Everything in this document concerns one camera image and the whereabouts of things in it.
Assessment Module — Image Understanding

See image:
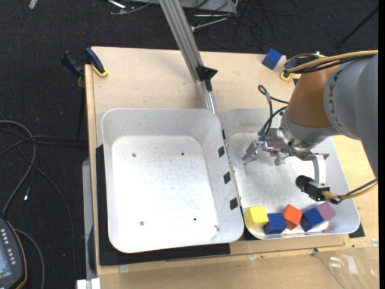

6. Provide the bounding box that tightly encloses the yellow cube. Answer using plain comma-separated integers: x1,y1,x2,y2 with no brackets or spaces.
244,205,270,229

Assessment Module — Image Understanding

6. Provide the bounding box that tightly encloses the black cylinder on white bracket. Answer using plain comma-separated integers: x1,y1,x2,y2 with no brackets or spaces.
295,152,331,202

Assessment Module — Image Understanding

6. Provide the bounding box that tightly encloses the thin black and white rod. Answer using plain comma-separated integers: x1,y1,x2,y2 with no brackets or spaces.
203,79,243,212

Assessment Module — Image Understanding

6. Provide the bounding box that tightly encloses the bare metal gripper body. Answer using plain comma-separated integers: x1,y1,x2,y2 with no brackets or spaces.
260,128,314,161

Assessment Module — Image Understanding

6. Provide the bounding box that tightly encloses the purple cube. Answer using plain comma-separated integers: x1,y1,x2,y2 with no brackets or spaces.
316,200,336,222

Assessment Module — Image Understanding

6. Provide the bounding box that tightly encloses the pale wood board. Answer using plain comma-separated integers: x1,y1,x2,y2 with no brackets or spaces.
85,46,379,276

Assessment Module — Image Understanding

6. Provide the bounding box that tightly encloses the blue cube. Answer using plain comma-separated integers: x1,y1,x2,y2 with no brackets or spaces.
300,207,325,232
263,212,287,235
261,48,283,71

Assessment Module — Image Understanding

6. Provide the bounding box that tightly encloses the white plastic tray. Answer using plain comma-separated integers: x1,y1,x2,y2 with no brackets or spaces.
221,108,361,241
101,108,245,254

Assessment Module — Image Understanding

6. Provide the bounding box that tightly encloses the orange cube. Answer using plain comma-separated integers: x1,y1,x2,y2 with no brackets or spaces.
282,204,304,231

